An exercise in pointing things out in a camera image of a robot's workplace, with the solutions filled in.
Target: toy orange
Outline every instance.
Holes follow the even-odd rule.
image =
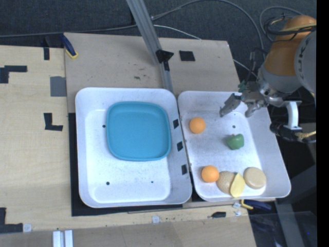
[[[205,166],[201,171],[201,178],[205,182],[216,182],[220,178],[220,173],[215,166]]]
[[[194,117],[190,120],[190,130],[192,133],[200,134],[206,128],[206,122],[201,117]]]

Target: white plastic container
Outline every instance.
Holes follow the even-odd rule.
[[[192,171],[195,190],[210,202],[229,201],[233,197],[221,192],[216,183],[201,179],[201,170],[213,165],[220,171],[239,172],[243,175],[247,167],[258,167],[267,177],[266,186],[252,189],[247,185],[241,196],[235,199],[283,198],[290,193],[291,185],[276,137],[271,133],[268,111],[260,109],[245,117],[247,106],[241,103],[233,112],[220,117],[220,107],[232,92],[186,91],[178,96],[178,107],[184,133],[187,154]],[[202,117],[206,129],[193,134],[189,122],[193,117]],[[226,138],[232,134],[244,136],[244,146],[231,150]]]
[[[114,103],[150,102],[168,115],[169,154],[156,161],[115,158],[106,142],[106,112]],[[79,194],[94,208],[182,204],[192,194],[175,96],[164,89],[88,87],[76,95]]]

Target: green toy vegetable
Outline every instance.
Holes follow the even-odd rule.
[[[226,143],[232,150],[236,150],[243,147],[245,141],[242,134],[232,134],[232,136],[226,140]]]

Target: orange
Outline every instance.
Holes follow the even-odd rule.
[[[206,128],[206,122],[201,117],[194,117],[190,120],[190,130],[192,133],[200,134]]]
[[[215,166],[205,166],[201,171],[201,178],[205,182],[216,182],[220,178],[220,173]]]

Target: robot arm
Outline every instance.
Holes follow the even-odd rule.
[[[307,142],[308,135],[298,126],[298,105],[301,101],[288,101],[286,97],[300,87],[305,87],[316,102],[316,20],[299,15],[287,21],[277,35],[256,81],[242,82],[240,96],[232,94],[220,109],[220,116],[234,110],[244,102],[246,117],[260,109],[274,105],[286,107],[288,123],[272,123],[271,131],[288,141]]]

